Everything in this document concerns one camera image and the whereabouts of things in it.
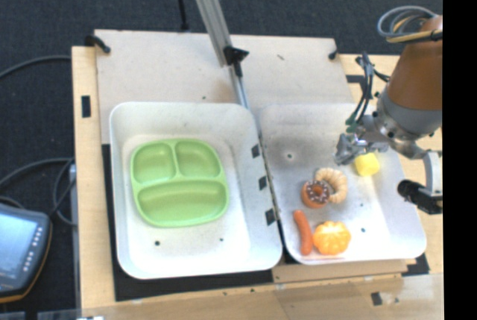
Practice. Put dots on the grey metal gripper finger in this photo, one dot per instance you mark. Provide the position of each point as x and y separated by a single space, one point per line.
360 151
343 150

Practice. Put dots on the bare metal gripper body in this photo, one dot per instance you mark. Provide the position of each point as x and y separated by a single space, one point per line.
397 137

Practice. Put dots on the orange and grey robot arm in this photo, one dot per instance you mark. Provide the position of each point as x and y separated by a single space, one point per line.
415 76

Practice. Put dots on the yellow cube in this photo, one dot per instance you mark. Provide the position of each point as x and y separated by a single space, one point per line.
367 165

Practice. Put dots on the brown sprinkled doughnut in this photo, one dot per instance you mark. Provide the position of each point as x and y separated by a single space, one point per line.
311 199

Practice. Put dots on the white plastic tray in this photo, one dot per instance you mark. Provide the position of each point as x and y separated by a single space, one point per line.
238 236
376 221

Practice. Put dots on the orange peeled mandarin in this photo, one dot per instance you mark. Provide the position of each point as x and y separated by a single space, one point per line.
331 238

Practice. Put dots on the orange sausage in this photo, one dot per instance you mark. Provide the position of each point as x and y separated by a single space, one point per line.
305 232

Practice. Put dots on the thin black and white rod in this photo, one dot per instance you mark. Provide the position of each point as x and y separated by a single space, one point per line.
240 91

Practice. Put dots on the black block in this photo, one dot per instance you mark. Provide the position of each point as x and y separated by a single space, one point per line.
234 53

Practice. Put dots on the green divided plate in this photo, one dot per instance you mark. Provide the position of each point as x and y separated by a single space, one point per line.
179 199

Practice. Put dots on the pale flat board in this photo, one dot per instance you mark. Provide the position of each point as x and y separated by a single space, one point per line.
160 68

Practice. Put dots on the black cylinder on white bracket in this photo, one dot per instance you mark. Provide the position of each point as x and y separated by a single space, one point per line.
421 194

